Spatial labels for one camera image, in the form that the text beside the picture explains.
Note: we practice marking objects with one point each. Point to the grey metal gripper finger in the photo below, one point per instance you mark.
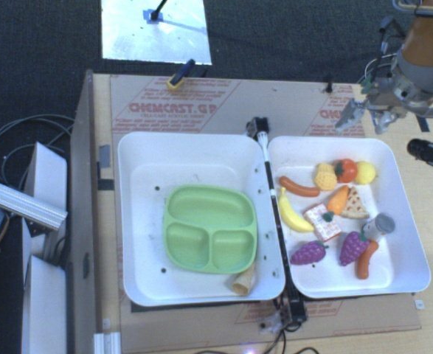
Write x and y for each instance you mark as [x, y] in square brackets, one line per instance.
[384, 122]
[350, 114]

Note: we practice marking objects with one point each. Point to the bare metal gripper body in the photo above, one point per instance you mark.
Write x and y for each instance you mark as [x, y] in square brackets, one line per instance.
[389, 98]

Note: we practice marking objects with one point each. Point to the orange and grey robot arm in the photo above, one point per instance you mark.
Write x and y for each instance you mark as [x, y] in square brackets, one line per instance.
[424, 39]

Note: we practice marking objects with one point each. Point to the yellow lemon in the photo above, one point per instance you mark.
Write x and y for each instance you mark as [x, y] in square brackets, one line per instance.
[366, 172]

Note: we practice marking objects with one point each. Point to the red tomato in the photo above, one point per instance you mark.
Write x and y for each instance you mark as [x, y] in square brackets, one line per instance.
[347, 171]

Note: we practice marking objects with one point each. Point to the yellow pineapple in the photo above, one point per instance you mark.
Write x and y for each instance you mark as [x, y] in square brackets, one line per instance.
[325, 178]

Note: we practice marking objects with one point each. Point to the orange carrot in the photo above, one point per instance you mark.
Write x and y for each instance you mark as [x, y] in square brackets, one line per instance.
[338, 201]

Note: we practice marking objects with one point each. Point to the slice of pizza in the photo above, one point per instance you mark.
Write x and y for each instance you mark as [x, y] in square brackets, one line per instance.
[355, 207]

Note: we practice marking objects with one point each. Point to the orange sausage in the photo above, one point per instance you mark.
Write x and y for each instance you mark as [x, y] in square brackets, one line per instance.
[299, 187]
[365, 262]

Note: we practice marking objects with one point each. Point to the small grey can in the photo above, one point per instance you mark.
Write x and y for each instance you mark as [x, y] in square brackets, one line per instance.
[380, 225]

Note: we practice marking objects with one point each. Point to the thin black and white rod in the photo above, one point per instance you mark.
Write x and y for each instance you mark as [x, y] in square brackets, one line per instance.
[271, 183]

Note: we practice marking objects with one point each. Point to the yellow banana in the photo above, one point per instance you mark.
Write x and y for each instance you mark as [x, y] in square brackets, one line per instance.
[291, 214]

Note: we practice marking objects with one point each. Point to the white and orange carton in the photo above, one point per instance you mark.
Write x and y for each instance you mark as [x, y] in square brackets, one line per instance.
[325, 229]

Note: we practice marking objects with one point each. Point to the purple grapes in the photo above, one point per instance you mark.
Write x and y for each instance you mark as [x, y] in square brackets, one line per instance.
[306, 253]
[352, 249]

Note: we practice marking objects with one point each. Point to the brown cardboard board, red print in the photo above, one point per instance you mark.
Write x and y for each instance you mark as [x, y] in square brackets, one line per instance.
[216, 98]

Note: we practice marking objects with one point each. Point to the white plastic tray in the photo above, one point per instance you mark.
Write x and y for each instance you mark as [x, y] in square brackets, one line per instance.
[146, 212]
[400, 260]

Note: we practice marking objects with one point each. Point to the green divided plate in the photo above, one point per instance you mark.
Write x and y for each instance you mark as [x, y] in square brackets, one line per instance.
[208, 212]

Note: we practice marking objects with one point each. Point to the beige ice cream cone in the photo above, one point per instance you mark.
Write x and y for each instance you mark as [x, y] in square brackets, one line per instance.
[243, 282]

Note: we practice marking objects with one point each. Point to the black cylinder on white bracket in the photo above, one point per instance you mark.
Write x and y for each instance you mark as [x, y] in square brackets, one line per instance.
[428, 152]

